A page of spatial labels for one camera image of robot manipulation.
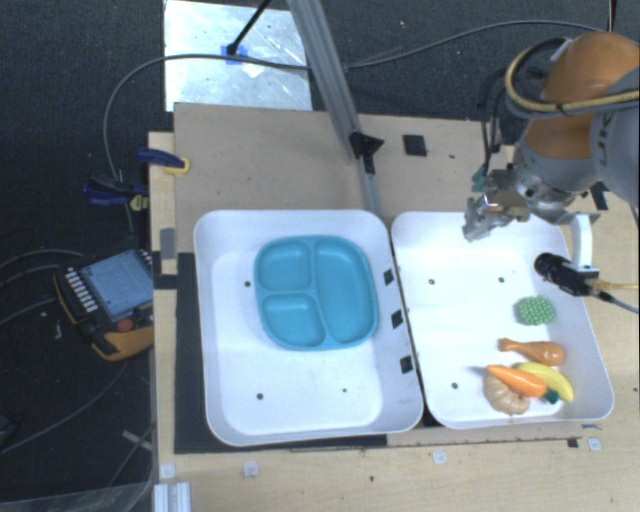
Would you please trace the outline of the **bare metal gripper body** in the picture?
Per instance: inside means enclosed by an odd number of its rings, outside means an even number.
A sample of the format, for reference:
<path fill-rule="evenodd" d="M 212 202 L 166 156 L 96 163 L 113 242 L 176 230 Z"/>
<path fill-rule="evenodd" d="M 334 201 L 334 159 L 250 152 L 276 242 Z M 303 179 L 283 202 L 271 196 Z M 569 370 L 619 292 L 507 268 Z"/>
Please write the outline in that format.
<path fill-rule="evenodd" d="M 488 224 L 527 222 L 531 210 L 525 197 L 517 190 L 515 175 L 507 169 L 491 171 L 479 200 L 479 214 Z"/>

